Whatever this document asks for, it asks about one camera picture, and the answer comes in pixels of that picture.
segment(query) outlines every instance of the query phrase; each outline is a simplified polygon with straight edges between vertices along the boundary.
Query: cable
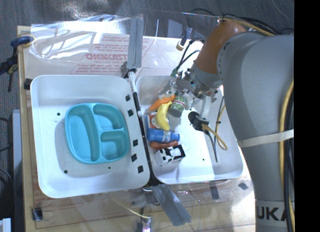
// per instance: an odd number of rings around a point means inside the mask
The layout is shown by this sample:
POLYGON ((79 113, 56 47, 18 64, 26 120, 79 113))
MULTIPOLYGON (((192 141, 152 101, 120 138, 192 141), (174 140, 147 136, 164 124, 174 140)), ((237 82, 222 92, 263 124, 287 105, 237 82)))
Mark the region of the cable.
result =
POLYGON ((293 231, 293 224, 290 214, 290 197, 289 197, 289 180, 288 180, 288 173, 289 173, 289 164, 287 160, 284 160, 284 189, 283 189, 283 198, 284 198, 284 211, 286 217, 286 227, 288 232, 293 231))
POLYGON ((193 51, 192 53, 190 53, 177 67, 176 67, 176 70, 178 70, 186 61, 187 59, 189 59, 192 55, 196 54, 200 52, 200 50, 195 50, 193 51))
POLYGON ((293 31, 293 33, 295 32, 295 30, 294 30, 293 28, 291 28, 291 27, 285 27, 285 28, 283 28, 283 29, 280 30, 281 35, 283 35, 283 31, 285 31, 285 30, 293 31))
POLYGON ((185 48, 185 50, 184 50, 184 52, 183 52, 183 54, 182 54, 182 57, 181 57, 181 59, 180 59, 180 62, 179 62, 178 65, 172 70, 172 72, 171 72, 171 77, 174 77, 174 76, 177 74, 178 70, 179 70, 180 67, 187 61, 187 59, 189 59, 192 55, 200 52, 200 50, 195 50, 195 51, 193 51, 191 54, 189 54, 189 55, 185 58, 185 55, 186 55, 186 53, 187 53, 187 50, 189 49, 189 47, 190 47, 195 41, 200 41, 201 43, 204 43, 204 40, 201 39, 201 38, 197 38, 197 39, 195 39, 195 40, 190 40, 190 41, 189 41, 188 45, 186 46, 186 48, 185 48))
MULTIPOLYGON (((192 11, 190 11, 190 14, 192 14, 192 13, 195 12, 195 11, 203 11, 203 12, 206 12, 206 13, 210 14, 211 16, 215 16, 215 17, 216 17, 216 15, 214 15, 211 11, 209 11, 209 10, 207 10, 207 9, 203 9, 203 8, 195 8, 195 9, 193 9, 192 11)), ((191 28, 190 20, 189 20, 189 14, 188 14, 188 16, 186 17, 186 20, 187 20, 187 23, 188 23, 189 28, 191 28)))
POLYGON ((129 212, 131 212, 134 215, 137 215, 139 217, 141 217, 142 219, 150 219, 151 216, 145 216, 143 214, 140 214, 140 212, 136 212, 135 210, 132 210, 130 207, 125 206, 123 203, 119 202, 118 200, 116 200, 112 195, 111 195, 111 200, 113 200, 115 203, 117 203, 118 205, 120 205, 121 207, 123 207, 124 209, 128 210, 129 212))
MULTIPOLYGON (((281 114, 280 114, 280 121, 279 121, 279 132, 284 132, 285 130, 285 119, 286 119, 286 113, 287 113, 287 109, 288 109, 288 103, 290 100, 290 97, 292 95, 292 92, 294 90, 294 80, 292 80, 292 82, 290 83, 290 86, 288 88, 288 90, 286 91, 284 100, 283 100, 283 104, 282 104, 282 108, 281 108, 281 114)), ((280 141, 279 142, 279 164, 280 164, 280 177, 281 177, 281 184, 282 184, 282 188, 285 188, 285 181, 284 181, 284 175, 285 175, 285 148, 284 148, 284 141, 280 141)), ((290 215, 290 219, 291 219, 291 224, 292 224, 292 231, 295 232, 295 212, 290 200, 288 201, 288 205, 289 205, 289 215, 290 215)))
POLYGON ((289 18, 288 16, 286 16, 286 15, 276 6, 274 0, 271 0, 271 1, 272 1, 272 4, 274 5, 274 7, 276 8, 276 10, 277 10, 282 16, 284 16, 286 19, 288 19, 288 20, 291 21, 291 22, 295 22, 294 19, 291 19, 291 18, 289 18))
MULTIPOLYGON (((215 133, 216 133, 216 134, 218 134, 218 127, 219 127, 219 125, 220 125, 220 123, 221 123, 221 121, 220 121, 220 120, 221 120, 221 116, 222 116, 222 113, 223 113, 223 111, 224 111, 225 109, 226 109, 226 105, 223 105, 221 111, 220 111, 219 114, 218 114, 218 118, 217 118, 216 123, 215 123, 215 133)), ((218 142, 220 148, 222 148, 219 139, 217 139, 217 142, 218 142)))
MULTIPOLYGON (((9 120, 9 119, 7 119, 7 118, 5 118, 5 117, 2 117, 2 116, 0 116, 0 120, 5 121, 7 124, 10 123, 10 120, 9 120)), ((3 150, 8 149, 8 148, 11 147, 11 146, 12 146, 12 144, 8 143, 5 147, 0 148, 0 152, 3 151, 3 150)))
POLYGON ((253 30, 255 31, 258 31, 266 36, 274 36, 274 33, 271 33, 269 31, 266 31, 264 29, 261 29, 259 27, 257 27, 256 25, 244 20, 244 19, 241 19, 241 18, 238 18, 238 17, 235 17, 235 16, 230 16, 230 15, 223 15, 222 17, 219 17, 218 18, 218 21, 230 21, 230 22, 236 22, 240 25, 243 25, 245 27, 248 27, 248 28, 252 28, 253 30))
POLYGON ((220 145, 220 148, 222 148, 225 151, 228 150, 228 146, 226 145, 226 143, 222 140, 222 138, 214 130, 212 130, 208 125, 206 125, 204 123, 202 123, 201 126, 202 126, 203 130, 213 133, 213 135, 216 136, 219 141, 221 141, 221 143, 223 144, 224 147, 220 145))
POLYGON ((221 98, 221 102, 220 102, 220 106, 219 106, 219 110, 218 110, 218 115, 216 117, 216 124, 219 123, 220 121, 220 117, 221 117, 221 110, 222 110, 222 104, 224 103, 224 100, 225 100, 225 96, 222 95, 222 98, 221 98))
POLYGON ((256 26, 261 26, 263 28, 265 28, 266 30, 269 30, 270 33, 273 33, 275 35, 281 35, 280 32, 278 32, 277 30, 275 30, 274 28, 272 28, 271 26, 269 26, 268 24, 264 23, 261 20, 255 19, 255 18, 250 18, 250 17, 239 17, 242 20, 248 21, 250 23, 255 23, 256 26))
POLYGON ((212 145, 212 148, 213 148, 213 153, 214 153, 214 159, 215 161, 218 163, 218 157, 217 157, 217 149, 216 149, 216 145, 214 143, 214 140, 212 139, 211 135, 210 135, 210 132, 208 130, 205 130, 204 133, 206 135, 208 135, 209 139, 210 139, 210 142, 211 142, 211 145, 212 145))
MULTIPOLYGON (((288 102, 288 108, 285 114, 285 130, 294 128, 294 89, 288 102)), ((295 169, 294 169, 294 138, 284 141, 285 159, 287 160, 288 171, 290 174, 293 189, 295 189, 295 169)))
MULTIPOLYGON (((11 186, 11 189, 9 190, 9 192, 11 192, 13 194, 13 192, 14 192, 14 180, 13 180, 13 178, 11 177, 9 172, 7 172, 5 169, 3 169, 1 167, 0 167, 0 172, 3 172, 8 177, 9 182, 10 182, 10 186, 11 186)), ((10 206, 8 212, 7 212, 8 214, 10 214, 10 212, 13 209, 13 207, 14 207, 14 203, 13 203, 13 196, 12 196, 11 206, 10 206)))

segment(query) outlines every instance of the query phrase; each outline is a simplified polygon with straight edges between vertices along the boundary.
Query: blue plate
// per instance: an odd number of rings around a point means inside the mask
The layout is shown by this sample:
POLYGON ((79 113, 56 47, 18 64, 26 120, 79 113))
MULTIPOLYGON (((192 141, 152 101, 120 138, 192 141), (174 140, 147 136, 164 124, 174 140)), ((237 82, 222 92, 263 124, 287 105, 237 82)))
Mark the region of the blue plate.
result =
POLYGON ((86 164, 123 158, 130 148, 126 120, 120 110, 105 103, 82 103, 65 115, 65 133, 72 156, 86 164))

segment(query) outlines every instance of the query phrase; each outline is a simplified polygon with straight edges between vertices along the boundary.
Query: clear plastic panel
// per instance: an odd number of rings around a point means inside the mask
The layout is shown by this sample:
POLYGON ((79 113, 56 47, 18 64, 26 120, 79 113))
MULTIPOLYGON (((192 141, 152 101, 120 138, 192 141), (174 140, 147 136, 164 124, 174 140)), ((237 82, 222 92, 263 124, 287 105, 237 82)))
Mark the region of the clear plastic panel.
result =
MULTIPOLYGON (((165 11, 148 11, 143 19, 142 66, 137 69, 137 78, 170 76, 189 41, 195 40, 185 56, 200 50, 203 44, 197 40, 205 40, 218 23, 214 16, 165 11)), ((78 21, 32 25, 30 32, 23 33, 34 37, 23 49, 25 78, 32 80, 40 75, 123 77, 127 72, 130 22, 128 17, 103 14, 78 21)), ((196 57, 197 53, 190 56, 181 69, 189 68, 196 57)), ((34 153, 29 91, 27 98, 30 145, 34 153)), ((246 166, 236 178, 170 185, 191 216, 190 222, 174 226, 149 184, 99 194, 47 197, 39 188, 34 156, 31 157, 34 208, 42 212, 42 219, 35 221, 37 229, 203 231, 255 223, 254 191, 246 166)))

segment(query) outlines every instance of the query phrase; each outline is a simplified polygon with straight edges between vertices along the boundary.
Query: black cable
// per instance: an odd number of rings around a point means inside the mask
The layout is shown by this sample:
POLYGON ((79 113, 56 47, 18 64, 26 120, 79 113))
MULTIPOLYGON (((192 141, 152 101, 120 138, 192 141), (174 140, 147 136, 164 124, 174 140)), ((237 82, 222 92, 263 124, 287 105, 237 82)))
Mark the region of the black cable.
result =
POLYGON ((187 59, 189 59, 192 55, 200 52, 200 50, 195 50, 195 51, 193 51, 191 54, 189 54, 189 55, 185 58, 185 55, 186 55, 189 47, 190 47, 195 41, 200 41, 201 43, 204 43, 204 40, 203 40, 202 38, 197 38, 197 39, 195 39, 195 40, 190 40, 190 41, 189 41, 188 45, 186 46, 186 48, 185 48, 185 50, 184 50, 184 52, 183 52, 183 54, 182 54, 182 57, 181 57, 178 65, 177 65, 177 66, 175 67, 175 69, 173 70, 173 71, 174 71, 174 74, 175 74, 176 72, 178 72, 179 68, 187 61, 187 59))
MULTIPOLYGON (((288 107, 285 113, 285 131, 292 130, 294 128, 294 90, 289 98, 288 107)), ((295 170, 294 170, 294 158, 293 158, 293 146, 294 138, 288 139, 284 141, 284 150, 285 156, 284 158, 287 160, 287 165, 289 167, 289 173, 291 182, 293 185, 293 189, 295 188, 295 170)))
POLYGON ((286 219, 286 227, 288 232, 292 232, 292 223, 290 216, 290 198, 289 198, 289 165, 288 160, 284 159, 284 190, 283 190, 283 198, 284 198, 284 211, 285 211, 285 219, 286 219))
POLYGON ((268 31, 269 33, 271 34, 274 34, 274 35, 281 35, 280 32, 278 32, 277 30, 275 30, 273 27, 271 27, 270 25, 268 25, 267 23, 259 20, 259 19, 256 19, 256 18, 251 18, 251 17, 239 17, 239 16, 235 16, 234 14, 232 13, 225 13, 222 15, 222 19, 223 17, 227 17, 227 16, 231 16, 231 17, 234 17, 236 19, 240 19, 240 20, 243 20, 243 21, 246 21, 250 24, 253 24, 254 26, 256 26, 257 28, 261 29, 261 30, 264 30, 264 31, 268 31))
POLYGON ((190 40, 189 43, 188 43, 188 45, 186 46, 183 54, 182 54, 182 57, 181 57, 181 59, 180 59, 180 62, 179 62, 179 64, 178 64, 178 66, 175 68, 175 70, 178 70, 178 69, 180 68, 181 63, 182 63, 182 61, 183 61, 184 58, 185 58, 186 52, 188 51, 188 49, 189 49, 189 47, 190 47, 191 44, 192 44, 192 41, 190 40))
MULTIPOLYGON (((11 194, 13 194, 13 192, 14 192, 14 180, 13 180, 13 178, 11 177, 11 175, 9 174, 9 172, 7 172, 5 169, 3 169, 3 168, 1 168, 0 167, 0 172, 3 172, 6 176, 7 176, 7 178, 8 178, 8 180, 9 180, 9 184, 10 184, 10 190, 8 190, 8 192, 10 192, 11 194)), ((0 181, 1 180, 3 180, 4 182, 5 182, 5 178, 4 177, 2 177, 2 176, 0 176, 0 181)), ((14 208, 14 196, 12 195, 11 196, 11 206, 10 206, 10 208, 7 210, 7 215, 8 214, 10 214, 11 213, 11 211, 13 210, 13 208, 14 208)))
MULTIPOLYGON (((7 124, 9 124, 10 123, 10 120, 9 119, 7 119, 7 118, 5 118, 5 117, 2 117, 2 116, 0 116, 0 120, 3 120, 3 121, 5 121, 7 124)), ((12 144, 7 144, 5 147, 0 147, 0 152, 1 151, 3 151, 3 150, 6 150, 6 149, 8 149, 8 148, 10 148, 12 146, 12 144)))
POLYGON ((138 222, 136 231, 135 232, 143 232, 144 231, 144 224, 143 224, 143 218, 142 215, 144 214, 144 207, 140 209, 140 222, 138 222))
POLYGON ((281 35, 283 35, 283 34, 284 34, 284 33, 283 33, 283 31, 285 31, 285 30, 292 31, 293 33, 295 32, 295 29, 294 29, 294 28, 291 28, 291 27, 285 27, 285 28, 283 28, 283 29, 281 29, 281 30, 280 30, 281 35))
MULTIPOLYGON (((292 91, 289 98, 288 106, 285 113, 284 121, 285 131, 292 130, 294 128, 294 91, 292 91)), ((295 190, 295 170, 294 170, 294 138, 284 141, 284 175, 283 175, 283 198, 284 198, 284 211, 286 215, 287 231, 293 231, 292 218, 290 214, 290 188, 289 179, 293 190, 295 190)))
MULTIPOLYGON (((223 95, 223 96, 222 96, 222 99, 221 99, 221 102, 220 102, 218 115, 217 115, 217 117, 216 117, 216 123, 219 123, 218 118, 219 118, 220 113, 221 113, 221 110, 222 110, 222 104, 223 104, 223 102, 224 102, 224 99, 225 99, 225 96, 223 95)), ((214 136, 214 146, 216 146, 216 143, 217 143, 217 137, 214 136)))
POLYGON ((213 153, 214 153, 214 159, 216 162, 218 162, 218 157, 217 157, 217 149, 216 149, 216 145, 214 143, 214 140, 212 139, 212 136, 210 134, 210 132, 208 130, 203 131, 206 135, 208 135, 211 144, 212 144, 212 148, 213 148, 213 153))
POLYGON ((178 70, 192 55, 200 52, 200 50, 195 50, 192 53, 190 53, 177 67, 176 70, 178 70))
MULTIPOLYGON (((211 16, 216 16, 216 15, 213 14, 211 11, 209 11, 209 10, 207 10, 207 9, 203 9, 203 8, 195 8, 195 9, 193 9, 192 11, 190 11, 190 14, 192 14, 192 13, 195 12, 195 11, 203 11, 203 12, 205 12, 205 13, 210 14, 211 16)), ((191 24, 190 24, 190 20, 189 20, 189 14, 188 14, 188 16, 186 17, 186 21, 187 21, 187 23, 188 23, 189 28, 192 28, 192 27, 191 27, 191 24)))

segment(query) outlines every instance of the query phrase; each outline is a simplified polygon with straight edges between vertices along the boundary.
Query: yellow banana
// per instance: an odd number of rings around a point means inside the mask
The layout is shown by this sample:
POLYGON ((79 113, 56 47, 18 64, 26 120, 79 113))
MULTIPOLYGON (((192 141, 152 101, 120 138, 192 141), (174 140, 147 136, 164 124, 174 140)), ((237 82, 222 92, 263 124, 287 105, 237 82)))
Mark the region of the yellow banana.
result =
POLYGON ((158 125, 165 131, 170 130, 169 120, 167 117, 167 111, 170 105, 172 104, 172 101, 169 101, 168 103, 163 103, 160 105, 156 112, 155 119, 158 123, 158 125))

